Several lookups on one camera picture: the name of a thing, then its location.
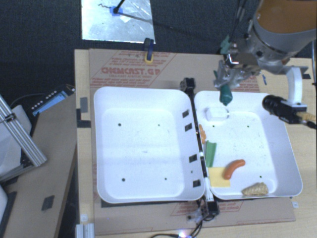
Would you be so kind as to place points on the brown cardboard board red print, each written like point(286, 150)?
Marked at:
point(138, 68)

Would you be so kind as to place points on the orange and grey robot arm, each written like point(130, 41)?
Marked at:
point(282, 11)

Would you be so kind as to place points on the clear plastic cup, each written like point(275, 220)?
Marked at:
point(216, 113)

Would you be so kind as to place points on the dark green tapered toy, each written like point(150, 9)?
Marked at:
point(225, 95)

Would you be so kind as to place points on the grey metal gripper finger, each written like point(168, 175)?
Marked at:
point(220, 76)
point(234, 79)

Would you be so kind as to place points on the green toy leaf strip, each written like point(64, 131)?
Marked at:
point(210, 152)

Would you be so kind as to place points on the black cylinder on white bracket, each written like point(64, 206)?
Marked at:
point(282, 108)

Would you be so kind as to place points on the white plastic tray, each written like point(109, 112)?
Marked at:
point(138, 145)
point(250, 142)

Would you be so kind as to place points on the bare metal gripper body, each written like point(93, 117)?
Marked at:
point(250, 58)

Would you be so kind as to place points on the orange toy sausage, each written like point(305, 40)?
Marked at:
point(232, 168)

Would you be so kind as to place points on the yellow cheese slice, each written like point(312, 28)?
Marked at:
point(218, 178)

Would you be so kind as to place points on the small orange toy carrot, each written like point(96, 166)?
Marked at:
point(202, 133)

